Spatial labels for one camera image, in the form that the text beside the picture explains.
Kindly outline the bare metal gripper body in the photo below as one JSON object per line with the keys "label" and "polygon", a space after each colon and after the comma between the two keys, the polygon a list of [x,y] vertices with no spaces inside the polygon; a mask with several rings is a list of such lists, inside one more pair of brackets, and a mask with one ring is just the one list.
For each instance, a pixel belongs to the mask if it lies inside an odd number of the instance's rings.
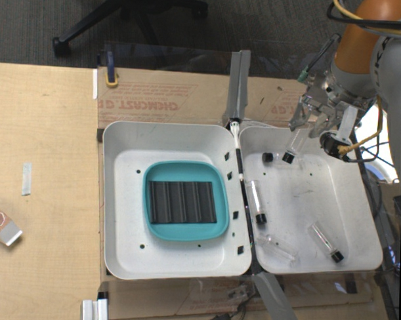
{"label": "bare metal gripper body", "polygon": [[308,108],[309,118],[323,112],[332,118],[340,118],[339,104],[367,111],[376,95],[376,89],[368,74],[342,70],[327,70],[315,74],[303,70],[299,74],[299,81],[306,85],[306,92],[300,96],[299,102]]}

